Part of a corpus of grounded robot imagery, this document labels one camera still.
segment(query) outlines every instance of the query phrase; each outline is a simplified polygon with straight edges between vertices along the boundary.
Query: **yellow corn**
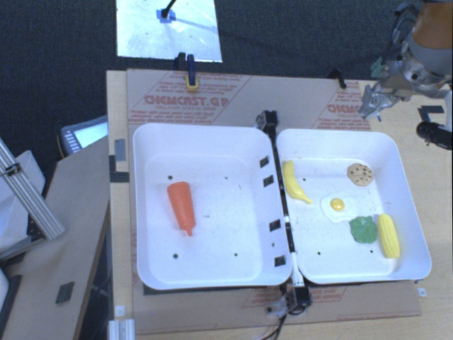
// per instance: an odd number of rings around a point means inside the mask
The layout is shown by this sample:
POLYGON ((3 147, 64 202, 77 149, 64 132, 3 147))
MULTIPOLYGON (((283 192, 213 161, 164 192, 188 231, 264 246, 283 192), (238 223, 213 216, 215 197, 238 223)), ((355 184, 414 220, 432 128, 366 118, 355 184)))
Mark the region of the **yellow corn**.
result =
POLYGON ((384 255, 387 258, 398 258, 401 255, 398 235, 396 234, 395 225, 390 215, 381 214, 377 219, 377 229, 381 239, 384 255))

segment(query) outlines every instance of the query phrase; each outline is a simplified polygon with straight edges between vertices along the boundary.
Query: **egg yolk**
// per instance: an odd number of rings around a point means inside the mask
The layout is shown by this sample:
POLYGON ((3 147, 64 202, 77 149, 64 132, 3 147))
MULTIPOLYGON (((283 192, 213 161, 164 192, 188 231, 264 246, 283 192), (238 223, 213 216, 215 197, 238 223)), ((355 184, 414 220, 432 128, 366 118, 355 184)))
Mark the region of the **egg yolk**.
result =
POLYGON ((335 198, 331 200, 331 207, 337 212, 340 212, 345 208, 345 204, 340 198, 335 198))

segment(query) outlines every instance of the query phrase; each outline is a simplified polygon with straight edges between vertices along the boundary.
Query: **brown cookie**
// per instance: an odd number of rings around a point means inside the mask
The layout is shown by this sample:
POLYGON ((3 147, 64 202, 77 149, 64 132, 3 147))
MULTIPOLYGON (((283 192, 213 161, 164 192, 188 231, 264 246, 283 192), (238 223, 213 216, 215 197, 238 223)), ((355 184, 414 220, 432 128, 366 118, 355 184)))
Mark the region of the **brown cookie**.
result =
POLYGON ((373 181, 373 173, 368 166, 352 164, 348 167, 348 178, 357 186, 367 186, 373 181))

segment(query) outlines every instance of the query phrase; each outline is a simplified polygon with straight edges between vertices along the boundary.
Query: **toy food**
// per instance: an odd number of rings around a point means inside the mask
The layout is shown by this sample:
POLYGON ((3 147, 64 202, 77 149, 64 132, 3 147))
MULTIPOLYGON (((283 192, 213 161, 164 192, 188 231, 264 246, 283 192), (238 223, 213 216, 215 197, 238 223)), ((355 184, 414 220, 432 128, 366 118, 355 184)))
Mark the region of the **toy food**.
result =
POLYGON ((308 204, 313 203, 311 199, 307 198, 304 189, 300 187, 294 177, 294 162, 292 160, 283 164, 283 181, 285 182, 286 191, 292 198, 306 201, 308 204))
POLYGON ((173 183, 167 187, 167 193, 179 227, 191 237, 192 228, 195 226, 195 214, 189 184, 185 181, 173 183))
POLYGON ((334 223, 351 220, 359 215, 357 202, 346 192, 332 193, 322 198, 321 209, 334 223))
POLYGON ((371 169, 362 164, 352 164, 348 167, 348 178, 357 186, 367 186, 373 181, 371 169))
POLYGON ((373 243, 377 239, 377 227, 371 217, 356 217, 349 222, 356 242, 373 243))
POLYGON ((394 221, 390 215, 381 214, 377 219, 379 238, 381 239, 382 249, 387 258, 399 258, 401 248, 399 246, 398 235, 396 234, 394 221))

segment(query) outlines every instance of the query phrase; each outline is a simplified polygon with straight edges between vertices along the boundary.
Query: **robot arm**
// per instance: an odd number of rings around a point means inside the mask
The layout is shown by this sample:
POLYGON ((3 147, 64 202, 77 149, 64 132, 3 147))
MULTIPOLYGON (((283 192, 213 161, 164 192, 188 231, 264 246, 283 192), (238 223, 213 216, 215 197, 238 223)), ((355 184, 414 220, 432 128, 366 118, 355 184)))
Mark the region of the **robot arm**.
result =
POLYGON ((385 61, 378 82, 365 89, 359 113, 363 118, 379 117, 383 109, 399 101, 408 101, 413 94, 443 98, 447 102, 446 124, 423 125, 418 128, 418 134, 451 149, 452 91, 442 87, 452 79, 453 0, 423 1, 422 10, 413 30, 403 41, 400 54, 395 60, 385 61), (440 139, 433 134, 438 130, 444 131, 438 132, 440 139))

